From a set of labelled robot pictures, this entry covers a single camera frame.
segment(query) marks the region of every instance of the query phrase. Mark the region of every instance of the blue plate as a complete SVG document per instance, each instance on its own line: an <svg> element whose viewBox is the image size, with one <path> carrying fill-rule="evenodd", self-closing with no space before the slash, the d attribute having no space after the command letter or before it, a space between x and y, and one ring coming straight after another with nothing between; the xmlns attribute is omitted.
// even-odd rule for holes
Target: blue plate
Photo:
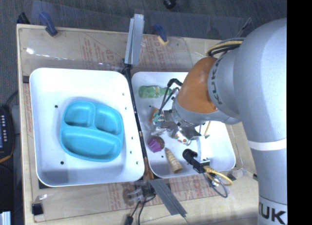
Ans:
<svg viewBox="0 0 312 225"><path fill-rule="evenodd" d="M85 160L109 162L120 153L124 127L115 109L91 101L74 101L65 109L60 144L68 154Z"/></svg>

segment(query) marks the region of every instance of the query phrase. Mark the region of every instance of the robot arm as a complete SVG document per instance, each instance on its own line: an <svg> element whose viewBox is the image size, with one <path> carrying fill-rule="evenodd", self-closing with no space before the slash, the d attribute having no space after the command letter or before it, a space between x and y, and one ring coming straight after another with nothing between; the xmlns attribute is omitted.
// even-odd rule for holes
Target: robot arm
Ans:
<svg viewBox="0 0 312 225"><path fill-rule="evenodd" d="M259 182L258 224L287 224L287 19L251 32L221 56L188 73L172 115L179 127L242 122Z"/></svg>

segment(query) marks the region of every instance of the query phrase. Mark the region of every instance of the gray carpet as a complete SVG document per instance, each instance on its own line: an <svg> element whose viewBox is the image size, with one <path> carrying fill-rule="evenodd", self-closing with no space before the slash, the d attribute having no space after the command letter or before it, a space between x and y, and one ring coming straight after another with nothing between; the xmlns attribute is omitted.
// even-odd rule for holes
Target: gray carpet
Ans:
<svg viewBox="0 0 312 225"><path fill-rule="evenodd" d="M19 14L24 12L31 23L40 24L38 11L49 7L59 10L54 12L57 26L127 32L129 19L142 10L147 16L145 33L152 33L152 24L160 21L168 35L216 39L230 38L248 18L257 28L287 16L287 0L177 0L172 10L166 9L163 0L0 0L0 104L18 89L15 31ZM209 24L219 29L217 34L208 31ZM224 26L225 34L220 31ZM17 96L9 104L18 104Z"/></svg>

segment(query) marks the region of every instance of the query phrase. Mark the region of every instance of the purple object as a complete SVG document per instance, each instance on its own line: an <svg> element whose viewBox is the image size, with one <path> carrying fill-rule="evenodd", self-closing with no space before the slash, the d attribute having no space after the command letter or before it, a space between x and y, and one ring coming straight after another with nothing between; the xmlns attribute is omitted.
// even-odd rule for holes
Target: purple object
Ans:
<svg viewBox="0 0 312 225"><path fill-rule="evenodd" d="M165 147L164 140L157 136L152 137L147 144L154 153L161 151Z"/></svg>

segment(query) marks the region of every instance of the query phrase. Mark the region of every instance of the green bottle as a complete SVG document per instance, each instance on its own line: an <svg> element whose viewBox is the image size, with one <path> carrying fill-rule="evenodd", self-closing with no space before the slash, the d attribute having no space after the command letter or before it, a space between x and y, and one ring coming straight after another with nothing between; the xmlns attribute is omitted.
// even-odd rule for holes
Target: green bottle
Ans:
<svg viewBox="0 0 312 225"><path fill-rule="evenodd" d="M172 89L168 89L167 95L171 93ZM162 88L156 85L153 86L141 86L138 90L138 94L141 98L160 98L166 92L166 87Z"/></svg>

